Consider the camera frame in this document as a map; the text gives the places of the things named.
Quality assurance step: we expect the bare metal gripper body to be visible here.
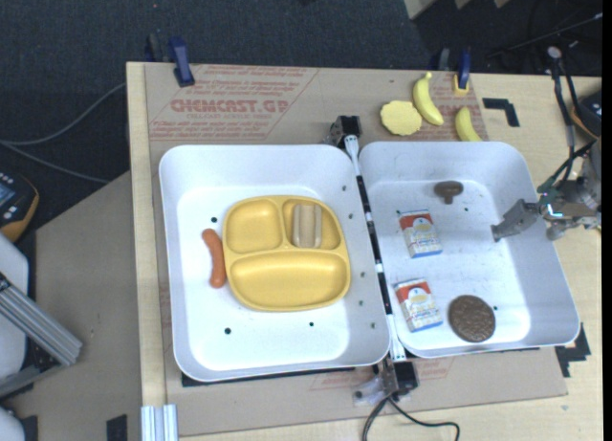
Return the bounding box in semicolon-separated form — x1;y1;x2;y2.
538;179;602;242

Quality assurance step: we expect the white plastic tray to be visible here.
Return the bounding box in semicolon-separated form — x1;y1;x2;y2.
357;141;582;359
158;143;392;383

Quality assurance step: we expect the brown mushroom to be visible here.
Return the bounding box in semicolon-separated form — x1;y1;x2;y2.
433;180;465;205

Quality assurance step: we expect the red and white carton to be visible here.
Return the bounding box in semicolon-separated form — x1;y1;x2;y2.
393;277;445;334
398;209;444;259

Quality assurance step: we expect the yellow banana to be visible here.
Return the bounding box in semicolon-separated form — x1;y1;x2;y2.
412;71;446;126
454;105;484;143

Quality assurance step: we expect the brown round biscuit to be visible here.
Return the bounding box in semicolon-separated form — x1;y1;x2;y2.
448;294;497;343

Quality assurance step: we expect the thin black and white rod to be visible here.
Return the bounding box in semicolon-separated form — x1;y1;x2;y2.
343;134;406;362

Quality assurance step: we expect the yellow round biscuit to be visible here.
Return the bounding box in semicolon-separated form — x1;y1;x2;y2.
380;99;424;137

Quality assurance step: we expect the tan hot dog bun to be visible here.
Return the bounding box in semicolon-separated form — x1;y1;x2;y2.
291;203;324;249

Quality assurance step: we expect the yellow divided plate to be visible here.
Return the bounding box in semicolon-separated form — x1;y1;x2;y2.
221;194;353;314

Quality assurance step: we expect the brown cardboard board red print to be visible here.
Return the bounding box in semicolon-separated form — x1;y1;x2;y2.
142;63;570;438

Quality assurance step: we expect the orange sausage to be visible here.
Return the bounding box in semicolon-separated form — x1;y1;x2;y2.
201;228;228;289

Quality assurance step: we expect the black block with thin wires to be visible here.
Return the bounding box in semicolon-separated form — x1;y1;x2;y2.
328;115;362;146
377;360;421;403

